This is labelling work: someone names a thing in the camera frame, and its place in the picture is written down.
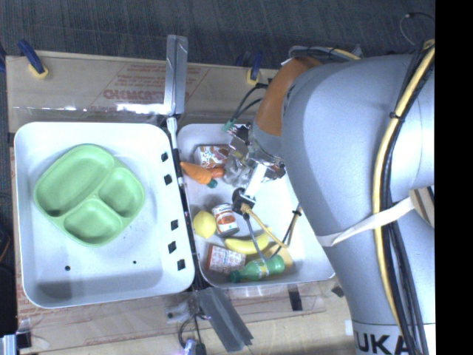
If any green plastic bottle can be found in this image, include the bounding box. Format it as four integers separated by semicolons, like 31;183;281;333
228;254;287;284

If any orange carrot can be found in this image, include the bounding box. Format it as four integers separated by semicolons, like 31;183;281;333
179;160;220;189

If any green divided plate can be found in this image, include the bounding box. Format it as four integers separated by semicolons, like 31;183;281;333
33;143;146;249

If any yellow banana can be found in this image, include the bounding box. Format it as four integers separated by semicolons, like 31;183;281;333
223;227;273;256

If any black cylinder on white bracket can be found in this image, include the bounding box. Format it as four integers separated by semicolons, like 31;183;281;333
231;163;268;214

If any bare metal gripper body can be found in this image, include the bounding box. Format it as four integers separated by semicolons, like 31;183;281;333
223;123;287;186

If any white plastic tray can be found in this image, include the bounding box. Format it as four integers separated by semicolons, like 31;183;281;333
13;121;197;309
176;123;337;290

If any brown cardboard board red print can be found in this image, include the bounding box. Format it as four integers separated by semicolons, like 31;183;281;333
4;50;353;355

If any small can orange label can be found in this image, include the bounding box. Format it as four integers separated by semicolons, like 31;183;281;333
211;202;241;237

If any yellow lemon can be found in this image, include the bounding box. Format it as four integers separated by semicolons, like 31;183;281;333
192;209;218;240

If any orange and white packet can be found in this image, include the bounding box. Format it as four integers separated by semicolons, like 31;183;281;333
205;243;247;275

